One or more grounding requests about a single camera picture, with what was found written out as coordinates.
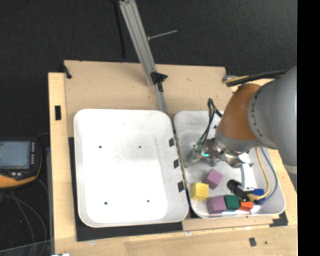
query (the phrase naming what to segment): yellow cube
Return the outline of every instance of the yellow cube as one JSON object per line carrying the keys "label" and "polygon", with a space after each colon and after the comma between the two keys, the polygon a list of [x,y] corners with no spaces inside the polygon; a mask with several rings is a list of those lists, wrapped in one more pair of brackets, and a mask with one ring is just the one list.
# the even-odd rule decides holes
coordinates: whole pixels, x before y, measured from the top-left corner
{"label": "yellow cube", "polygon": [[191,187],[191,199],[204,201],[209,197],[209,185],[201,182],[196,182]]}

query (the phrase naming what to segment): green block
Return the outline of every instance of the green block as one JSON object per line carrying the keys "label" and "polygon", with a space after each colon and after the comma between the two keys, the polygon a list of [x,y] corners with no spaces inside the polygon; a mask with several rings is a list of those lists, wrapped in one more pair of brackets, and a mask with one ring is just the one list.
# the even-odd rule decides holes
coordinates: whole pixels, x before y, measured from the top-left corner
{"label": "green block", "polygon": [[227,210],[238,210],[240,207],[239,199],[236,195],[233,194],[226,194],[224,196],[224,201]]}

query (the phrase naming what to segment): wooden table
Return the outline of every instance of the wooden table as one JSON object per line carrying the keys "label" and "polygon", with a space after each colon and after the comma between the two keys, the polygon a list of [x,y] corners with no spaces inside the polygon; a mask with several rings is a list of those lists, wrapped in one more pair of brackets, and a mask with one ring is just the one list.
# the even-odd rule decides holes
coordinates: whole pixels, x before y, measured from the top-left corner
{"label": "wooden table", "polygon": [[[287,225],[270,227],[279,215],[210,220],[188,216],[182,221],[183,231],[77,241],[68,146],[68,137],[73,135],[74,114],[87,107],[153,110],[157,109],[157,102],[154,89],[147,85],[138,63],[67,60],[64,64],[72,79],[67,79],[65,73],[48,74],[55,253],[67,252],[71,256],[298,255],[297,193],[277,150],[269,152],[286,201]],[[156,67],[159,73],[168,75],[163,86],[171,118],[181,110],[206,110],[208,97],[213,97],[217,108],[223,110],[232,95],[232,90],[221,84],[226,74],[223,67]],[[82,93],[73,91],[73,83]],[[108,100],[101,96],[98,90],[101,87]],[[91,103],[84,101],[84,97],[91,94],[96,98]]]}

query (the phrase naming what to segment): colored block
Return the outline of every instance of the colored block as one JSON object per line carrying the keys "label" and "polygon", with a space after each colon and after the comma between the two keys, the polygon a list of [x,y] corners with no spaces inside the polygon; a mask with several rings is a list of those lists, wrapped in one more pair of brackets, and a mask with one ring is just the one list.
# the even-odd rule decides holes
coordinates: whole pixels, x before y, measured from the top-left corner
{"label": "colored block", "polygon": [[208,184],[211,189],[215,189],[222,180],[222,177],[223,175],[220,172],[212,169],[204,179],[203,183]]}
{"label": "colored block", "polygon": [[251,202],[251,201],[246,201],[246,202],[240,201],[239,210],[240,211],[249,212],[254,207],[254,205],[255,204],[253,202]]}
{"label": "colored block", "polygon": [[253,190],[253,194],[257,196],[262,196],[265,193],[265,190],[262,188],[255,188]]}
{"label": "colored block", "polygon": [[209,214],[220,214],[227,210],[225,198],[223,195],[209,197],[206,201],[206,207]]}
{"label": "colored block", "polygon": [[201,182],[196,182],[191,187],[191,199],[204,201],[209,197],[209,185]]}
{"label": "colored block", "polygon": [[228,210],[236,211],[240,207],[239,199],[234,194],[226,194],[224,196],[225,205]]}

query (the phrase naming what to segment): yellow and black device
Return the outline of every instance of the yellow and black device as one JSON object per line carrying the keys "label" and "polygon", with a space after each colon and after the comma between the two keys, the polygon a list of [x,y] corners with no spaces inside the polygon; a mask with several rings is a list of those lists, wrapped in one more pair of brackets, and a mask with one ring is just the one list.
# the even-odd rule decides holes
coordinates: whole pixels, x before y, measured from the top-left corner
{"label": "yellow and black device", "polygon": [[0,137],[0,190],[34,181],[42,165],[42,149],[36,138]]}

